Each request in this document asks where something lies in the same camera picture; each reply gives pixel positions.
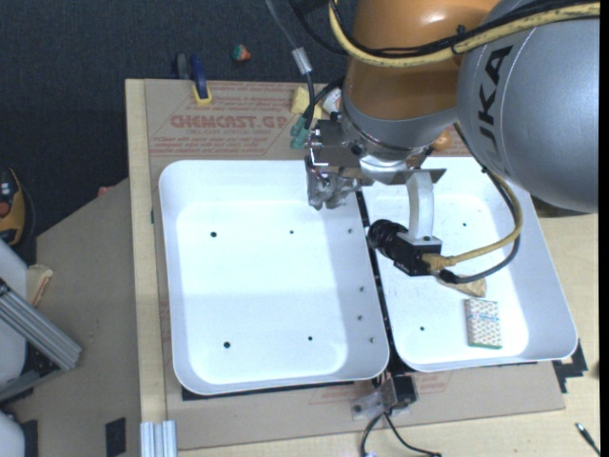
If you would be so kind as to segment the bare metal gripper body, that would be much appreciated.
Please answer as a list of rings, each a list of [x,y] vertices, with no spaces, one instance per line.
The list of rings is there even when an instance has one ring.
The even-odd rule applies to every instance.
[[[421,167],[419,149],[393,148],[346,120],[319,121],[307,137],[306,147],[305,170],[311,184],[399,184]]]

